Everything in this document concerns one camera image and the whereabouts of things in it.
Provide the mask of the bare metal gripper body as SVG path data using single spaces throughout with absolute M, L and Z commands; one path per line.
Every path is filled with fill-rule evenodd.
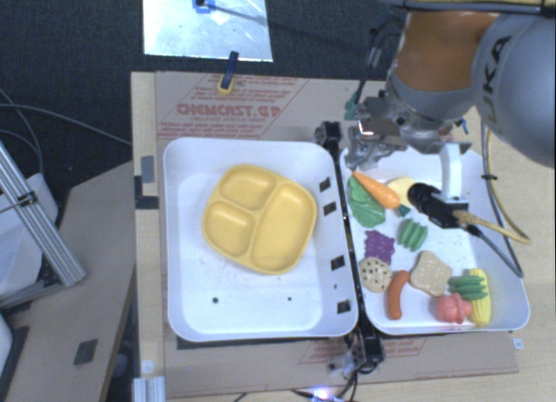
M 365 142 L 385 141 L 394 151 L 415 149 L 438 154 L 453 124 L 472 107 L 467 95 L 387 95 L 369 97 L 358 110 L 358 126 Z

